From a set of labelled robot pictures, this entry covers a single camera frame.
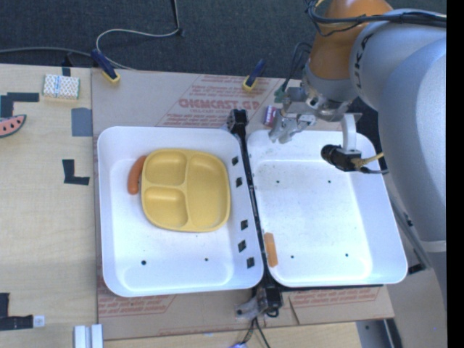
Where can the white plastic tray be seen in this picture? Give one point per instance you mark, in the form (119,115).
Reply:
(326,223)
(174,263)

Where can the thin black and white rod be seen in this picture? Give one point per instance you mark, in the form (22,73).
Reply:
(254,201)

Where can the orange sausage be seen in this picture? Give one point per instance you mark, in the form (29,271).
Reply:
(135,176)

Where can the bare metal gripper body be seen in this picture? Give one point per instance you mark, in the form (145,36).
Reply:
(301,103)

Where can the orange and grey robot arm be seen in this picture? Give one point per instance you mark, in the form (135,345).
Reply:
(406,85)

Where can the orange rectangular piece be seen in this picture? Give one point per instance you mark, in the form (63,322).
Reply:
(271,250)

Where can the small red and white packet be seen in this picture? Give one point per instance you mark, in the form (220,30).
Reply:
(270,116)

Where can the black cylinder on white bracket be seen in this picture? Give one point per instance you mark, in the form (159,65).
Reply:
(342,155)

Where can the yellow divided plate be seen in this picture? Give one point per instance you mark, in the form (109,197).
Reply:
(186,190)

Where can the brown cardboard board red print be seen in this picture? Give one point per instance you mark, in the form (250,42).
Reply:
(145,96)

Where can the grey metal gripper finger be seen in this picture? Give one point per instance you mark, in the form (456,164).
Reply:
(277,127)
(294,126)

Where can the red watermelon slice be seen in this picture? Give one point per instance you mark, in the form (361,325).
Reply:
(11,124)

